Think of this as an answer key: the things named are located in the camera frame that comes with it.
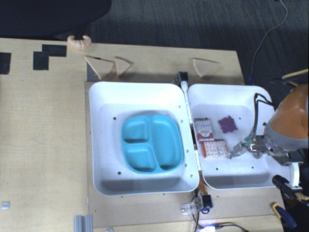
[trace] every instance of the dark floor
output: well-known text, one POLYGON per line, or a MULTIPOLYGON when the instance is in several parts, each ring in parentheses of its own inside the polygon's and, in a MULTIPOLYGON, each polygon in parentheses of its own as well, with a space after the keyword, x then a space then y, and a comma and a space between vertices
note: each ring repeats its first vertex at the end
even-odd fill
MULTIPOLYGON (((266 37, 253 70, 255 85, 264 87, 276 105, 291 87, 272 80, 308 68, 309 0, 282 1, 287 19, 266 37)), ((96 43, 235 50, 247 81, 262 38, 285 13, 274 0, 112 0, 109 13, 82 33, 96 43)), ((65 40, 76 33, 81 32, 57 37, 65 40)), ((300 82, 308 83, 308 75, 300 82)), ((304 223, 297 231, 306 231, 308 209, 291 213, 304 223)))

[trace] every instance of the metal bracket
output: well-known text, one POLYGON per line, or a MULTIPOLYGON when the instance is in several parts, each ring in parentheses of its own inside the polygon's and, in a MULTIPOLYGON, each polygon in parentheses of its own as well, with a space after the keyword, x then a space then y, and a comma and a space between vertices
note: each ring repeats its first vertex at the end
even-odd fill
POLYGON ((93 232, 92 215, 76 215, 74 217, 74 232, 93 232))

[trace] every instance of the white cable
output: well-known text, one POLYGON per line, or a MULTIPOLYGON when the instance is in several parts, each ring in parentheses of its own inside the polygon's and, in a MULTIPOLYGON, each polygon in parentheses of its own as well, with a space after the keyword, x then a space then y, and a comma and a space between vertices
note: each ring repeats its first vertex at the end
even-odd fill
POLYGON ((253 75, 253 67, 254 67, 255 56, 256 56, 257 52, 260 50, 260 48, 261 48, 261 46, 262 46, 262 44, 263 44, 263 42, 264 42, 266 36, 267 36, 271 31, 273 31, 274 29, 276 29, 277 27, 280 27, 280 26, 285 22, 286 18, 288 17, 288 9, 285 7, 285 5, 284 5, 284 3, 282 2, 282 0, 279 0, 279 1, 280 1, 280 3, 283 5, 283 7, 284 7, 285 10, 286 10, 285 17, 284 17, 283 21, 282 21, 280 24, 278 24, 277 26, 275 26, 275 27, 273 27, 272 29, 270 29, 270 30, 265 34, 265 36, 263 37, 263 39, 262 39, 262 41, 261 41, 259 47, 258 47, 257 50, 255 51, 254 56, 253 56, 252 68, 251 68, 251 75, 253 75))

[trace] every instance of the blue plate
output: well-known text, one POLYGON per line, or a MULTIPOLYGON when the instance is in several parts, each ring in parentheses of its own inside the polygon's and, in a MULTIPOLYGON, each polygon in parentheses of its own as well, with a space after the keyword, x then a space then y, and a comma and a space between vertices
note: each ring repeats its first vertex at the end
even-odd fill
POLYGON ((127 119, 121 129, 122 150, 128 167, 141 174, 174 170, 183 162, 183 144, 177 124, 164 115, 127 119))

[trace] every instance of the beige object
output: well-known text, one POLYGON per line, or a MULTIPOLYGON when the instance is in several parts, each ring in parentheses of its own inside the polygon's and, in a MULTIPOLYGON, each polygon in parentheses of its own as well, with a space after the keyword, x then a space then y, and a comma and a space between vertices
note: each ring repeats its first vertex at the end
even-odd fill
POLYGON ((78 51, 86 50, 91 45, 91 42, 91 38, 87 35, 83 36, 83 40, 75 40, 73 35, 68 37, 68 46, 78 51))
POLYGON ((92 58, 85 56, 85 60, 90 65, 92 70, 97 74, 100 80, 103 80, 108 74, 110 74, 114 68, 114 62, 103 59, 92 58))
POLYGON ((199 77, 206 76, 213 69, 217 68, 219 63, 205 59, 193 59, 193 66, 199 77))
MULTIPOLYGON (((113 61, 117 54, 131 59, 132 75, 124 81, 171 82, 178 71, 188 71, 191 84, 205 83, 195 73, 192 58, 213 59, 220 68, 211 83, 244 84, 236 52, 94 43, 85 52, 68 48, 65 58, 50 58, 49 70, 38 72, 32 69, 33 51, 41 51, 42 44, 67 42, 0 38, 0 52, 12 53, 10 73, 0 75, 0 196, 2 201, 11 202, 9 210, 0 210, 0 231, 73 232, 74 215, 88 213, 96 223, 111 219, 115 232, 193 231, 192 217, 181 217, 179 212, 179 204, 191 201, 192 193, 100 195, 100 209, 92 206, 89 210, 88 194, 96 190, 93 185, 88 188, 91 179, 87 179, 84 56, 113 61), (117 222, 134 219, 157 222, 115 227, 117 222)), ((208 192, 214 207, 201 215, 201 224, 234 222, 251 232, 283 232, 280 219, 267 215, 271 202, 283 207, 278 189, 208 188, 208 192)), ((94 228, 94 232, 106 229, 94 228)))
POLYGON ((133 63, 118 57, 115 57, 115 63, 116 63, 117 76, 121 76, 133 65, 133 63))

